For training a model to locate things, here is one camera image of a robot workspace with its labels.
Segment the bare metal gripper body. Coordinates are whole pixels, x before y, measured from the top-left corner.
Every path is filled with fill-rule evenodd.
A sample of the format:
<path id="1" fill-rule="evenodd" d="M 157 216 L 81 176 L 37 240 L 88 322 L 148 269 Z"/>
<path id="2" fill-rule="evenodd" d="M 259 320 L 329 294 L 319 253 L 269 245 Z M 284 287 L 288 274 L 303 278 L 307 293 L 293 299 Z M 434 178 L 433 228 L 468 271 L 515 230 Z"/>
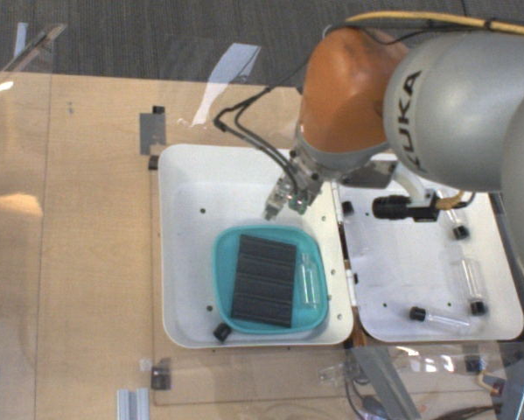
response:
<path id="1" fill-rule="evenodd" d="M 321 170 L 318 165 L 300 147 L 290 150 L 290 163 L 295 169 L 294 177 L 297 182 L 297 200 L 304 207 L 309 207 L 320 194 L 324 184 Z"/>

